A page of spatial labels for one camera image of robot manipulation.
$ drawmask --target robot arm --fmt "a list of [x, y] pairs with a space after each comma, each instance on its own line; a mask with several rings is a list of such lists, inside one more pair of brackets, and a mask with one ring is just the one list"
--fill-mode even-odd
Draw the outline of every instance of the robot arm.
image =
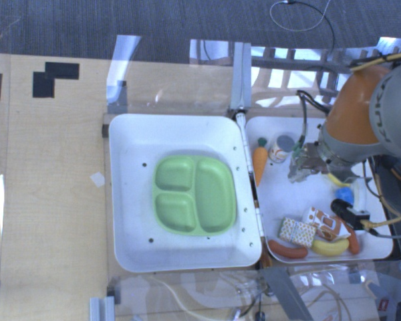
[[291, 182], [313, 173], [331, 173], [341, 182], [355, 178], [351, 168], [370, 156], [401, 158], [401, 66], [371, 66], [345, 83], [321, 127], [317, 142], [291, 158]]

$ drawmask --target blue object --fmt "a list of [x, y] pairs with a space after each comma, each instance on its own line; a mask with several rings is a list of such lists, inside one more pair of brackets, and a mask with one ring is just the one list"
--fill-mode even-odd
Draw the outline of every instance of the blue object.
[[344, 187], [336, 190], [336, 198], [341, 199], [354, 205], [354, 194], [349, 187]]

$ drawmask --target can lid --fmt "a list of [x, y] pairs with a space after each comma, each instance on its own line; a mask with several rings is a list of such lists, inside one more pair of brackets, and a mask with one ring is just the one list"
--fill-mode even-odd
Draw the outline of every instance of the can lid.
[[295, 145], [295, 141], [290, 136], [282, 135], [276, 140], [276, 145], [285, 152], [291, 152]]

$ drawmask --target white tray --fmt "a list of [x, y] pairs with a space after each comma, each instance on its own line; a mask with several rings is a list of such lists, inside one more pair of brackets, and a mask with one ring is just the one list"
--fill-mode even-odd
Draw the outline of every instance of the white tray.
[[[308, 119], [308, 129], [306, 142], [317, 140], [319, 130], [318, 124], [322, 124], [322, 119]], [[247, 123], [246, 132], [249, 139], [251, 152], [257, 147], [257, 139], [264, 137], [267, 139], [267, 146], [271, 146], [274, 140], [281, 134], [292, 135], [298, 139], [301, 133], [301, 118], [273, 118], [256, 117]], [[289, 172], [290, 158], [284, 163], [265, 167], [265, 172], [259, 187], [257, 188], [263, 226], [267, 239], [274, 239], [285, 246], [291, 244], [278, 239], [277, 234], [284, 217], [290, 217], [301, 221], [303, 212], [309, 207], [316, 207], [326, 213], [333, 215], [330, 209], [331, 202], [335, 199], [334, 191], [337, 187], [332, 184], [325, 176], [311, 175], [306, 181], [301, 183], [290, 183], [287, 175]], [[362, 176], [362, 165], [354, 167], [354, 172]], [[367, 168], [367, 175], [371, 177], [370, 168]], [[370, 212], [372, 221], [383, 221], [386, 219], [383, 207], [379, 200], [370, 193], [359, 192], [360, 196], [365, 196], [364, 209]], [[377, 228], [381, 234], [389, 235], [388, 226]], [[360, 252], [352, 255], [348, 250], [337, 257], [324, 257], [311, 250], [307, 257], [303, 259], [288, 259], [273, 253], [273, 255], [284, 263], [329, 263], [335, 261], [360, 261], [364, 259], [382, 259], [388, 257], [392, 252], [393, 242], [391, 239], [374, 237], [365, 231], [357, 231], [360, 242]]]
[[[123, 114], [110, 124], [114, 250], [131, 272], [246, 267], [261, 240], [239, 127], [217, 116]], [[235, 182], [235, 224], [221, 235], [179, 235], [154, 217], [152, 178], [160, 159], [200, 154], [223, 161]]]

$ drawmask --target white cable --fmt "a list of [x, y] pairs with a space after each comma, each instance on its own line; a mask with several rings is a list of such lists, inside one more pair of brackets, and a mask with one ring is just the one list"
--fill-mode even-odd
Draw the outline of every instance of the white cable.
[[327, 13], [327, 9], [328, 9], [328, 6], [329, 6], [329, 3], [330, 3], [330, 2], [331, 2], [331, 0], [328, 0], [328, 1], [327, 1], [327, 4], [325, 5], [325, 9], [323, 10], [321, 19], [320, 19], [314, 26], [308, 27], [308, 28], [306, 28], [306, 29], [290, 29], [290, 28], [285, 27], [285, 26], [283, 26], [282, 24], [278, 23], [278, 22], [275, 20], [275, 18], [273, 17], [272, 10], [273, 10], [274, 6], [280, 5], [280, 4], [282, 4], [282, 3], [283, 3], [283, 4], [286, 4], [286, 5], [291, 5], [292, 3], [291, 3], [290, 1], [288, 1], [288, 0], [282, 0], [282, 1], [278, 1], [278, 2], [274, 3], [274, 4], [270, 7], [269, 15], [270, 15], [270, 18], [272, 19], [272, 21], [273, 21], [277, 26], [279, 26], [281, 29], [284, 29], [284, 30], [286, 30], [286, 31], [291, 31], [291, 32], [310, 31], [310, 30], [312, 30], [312, 29], [315, 29], [316, 27], [318, 27], [318, 26], [322, 23], [322, 21], [323, 21], [323, 19], [324, 19], [324, 17], [325, 17], [325, 13]]

